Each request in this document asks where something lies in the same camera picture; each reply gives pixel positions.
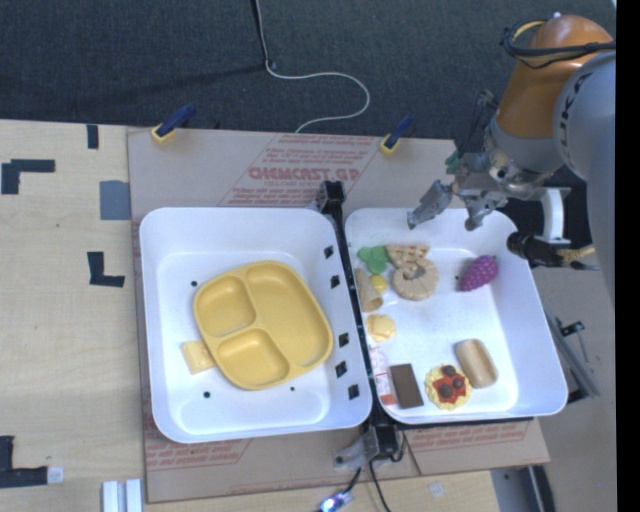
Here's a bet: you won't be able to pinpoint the tan ice cream cone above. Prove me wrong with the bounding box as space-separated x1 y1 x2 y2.
353 267 385 313

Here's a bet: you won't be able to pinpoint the black cylinder on white bracket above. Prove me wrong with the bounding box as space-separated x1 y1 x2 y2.
506 187 572 267

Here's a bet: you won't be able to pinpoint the tan bread roll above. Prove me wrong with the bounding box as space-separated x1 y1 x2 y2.
454 338 500 390

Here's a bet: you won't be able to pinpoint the yellow toy pastry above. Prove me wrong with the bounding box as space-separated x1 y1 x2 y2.
365 313 397 344

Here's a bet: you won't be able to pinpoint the green toy vegetable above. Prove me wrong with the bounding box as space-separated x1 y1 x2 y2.
356 245 390 276

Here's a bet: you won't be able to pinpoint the black block with thin wires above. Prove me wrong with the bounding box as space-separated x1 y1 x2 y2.
316 180 347 216
368 420 404 461

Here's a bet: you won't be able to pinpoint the brown cardboard board red print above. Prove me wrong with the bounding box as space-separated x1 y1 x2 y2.
126 128 551 504

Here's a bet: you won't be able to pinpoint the tan waffle piece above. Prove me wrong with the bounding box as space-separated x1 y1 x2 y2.
385 243 431 270

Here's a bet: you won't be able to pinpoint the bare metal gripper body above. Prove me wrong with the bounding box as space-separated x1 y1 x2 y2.
453 150 551 210

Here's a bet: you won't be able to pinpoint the yellow spaghetti with meatballs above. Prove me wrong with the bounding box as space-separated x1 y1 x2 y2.
424 363 473 412

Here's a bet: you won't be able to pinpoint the thin black rod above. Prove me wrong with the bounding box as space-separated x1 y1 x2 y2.
329 212 389 431

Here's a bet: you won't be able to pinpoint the white plastic tray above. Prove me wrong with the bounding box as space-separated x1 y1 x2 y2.
344 207 569 426
138 206 373 445

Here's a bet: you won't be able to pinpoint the tan round biscuit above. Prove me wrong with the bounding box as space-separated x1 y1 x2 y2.
390 256 440 302

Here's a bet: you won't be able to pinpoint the white and red packet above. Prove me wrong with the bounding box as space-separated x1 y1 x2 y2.
368 346 400 405

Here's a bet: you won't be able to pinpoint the brown chocolate bar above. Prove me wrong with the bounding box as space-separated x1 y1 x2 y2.
388 363 425 410

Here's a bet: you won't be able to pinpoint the yellow divided plate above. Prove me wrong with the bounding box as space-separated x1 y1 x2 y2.
192 259 335 392

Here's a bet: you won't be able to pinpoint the yellow cheese slice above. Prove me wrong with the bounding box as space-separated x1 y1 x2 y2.
180 340 215 376

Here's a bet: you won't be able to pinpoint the purple grapes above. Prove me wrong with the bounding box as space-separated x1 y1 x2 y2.
458 254 500 293

